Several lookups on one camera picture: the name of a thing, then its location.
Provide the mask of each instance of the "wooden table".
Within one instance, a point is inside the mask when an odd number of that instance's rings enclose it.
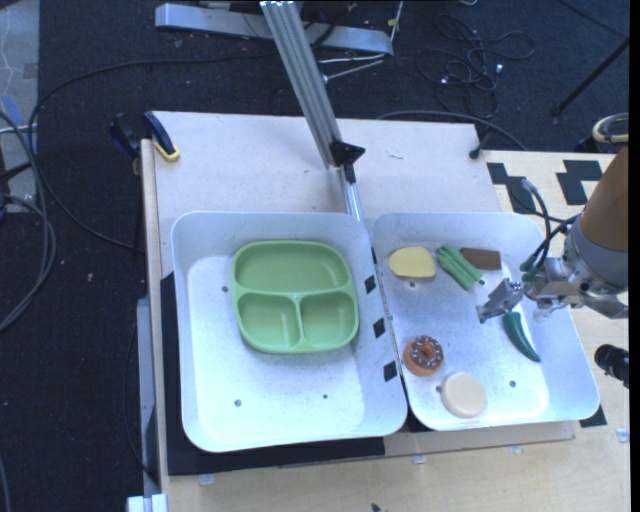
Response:
[[[173,221],[191,210],[344,211],[344,205],[337,176],[323,168],[303,118],[156,114],[182,153],[178,162],[168,163],[150,141],[143,141],[157,492],[171,512],[631,509],[630,443],[625,438],[630,428],[629,392],[593,363],[595,350],[604,343],[628,350],[628,320],[609,320],[586,308],[572,316],[593,365],[605,425],[583,428],[576,421],[464,432],[398,432],[385,439],[382,458],[249,469],[217,473],[214,478],[170,476],[159,287],[160,279],[172,270],[168,236]],[[345,141],[367,149],[356,164],[367,227],[388,212],[511,211],[506,186],[499,179],[505,172],[504,176],[526,176],[538,187],[551,215],[566,218],[582,206],[567,205],[556,174],[567,172],[567,161],[604,171],[613,158],[485,151],[472,161],[468,152],[477,144],[472,125],[339,123]],[[588,196],[596,182],[582,184]],[[558,254],[558,243],[551,255]]]

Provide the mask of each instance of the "toy donut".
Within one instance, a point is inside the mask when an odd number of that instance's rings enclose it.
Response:
[[[416,375],[427,376],[436,373],[444,362],[442,346],[431,336],[411,338],[404,347],[405,366]]]

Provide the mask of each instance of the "beige disc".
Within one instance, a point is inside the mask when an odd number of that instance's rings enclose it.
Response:
[[[447,410],[459,418],[473,418],[487,406],[482,383],[468,373],[453,373],[442,381],[440,395]]]
[[[398,277],[433,277],[436,265],[424,247],[403,247],[389,256],[389,268]]]

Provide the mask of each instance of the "white tray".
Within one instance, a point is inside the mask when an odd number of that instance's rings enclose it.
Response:
[[[423,334],[444,349],[444,364],[434,375],[403,371],[410,407],[426,426],[461,430],[578,420],[596,412],[598,389],[568,310],[538,322],[533,301],[525,297],[515,308],[541,363],[513,346],[500,317],[484,324],[478,320],[476,306],[484,304],[505,277],[520,278],[520,264],[542,239],[536,224],[512,213],[389,214],[373,224],[372,241],[398,352],[402,354],[410,338]],[[497,250],[502,270],[483,271],[485,284],[467,292],[437,263],[430,281],[400,279],[388,267],[389,255],[399,248],[421,246],[435,260],[436,249],[444,244]],[[440,385],[455,372],[473,374],[486,390],[487,407],[475,418],[459,418],[444,407]]]
[[[236,251],[259,240],[332,245],[351,267],[360,327],[346,347],[275,355],[245,343],[231,293]],[[215,213],[180,217],[171,234],[178,307],[182,422],[209,452],[384,436],[407,415],[366,228],[344,213]]]

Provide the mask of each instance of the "green plate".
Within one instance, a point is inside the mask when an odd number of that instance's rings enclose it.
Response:
[[[276,354],[334,350],[358,331],[347,261],[318,242],[254,242],[235,254],[233,303],[244,340]]]

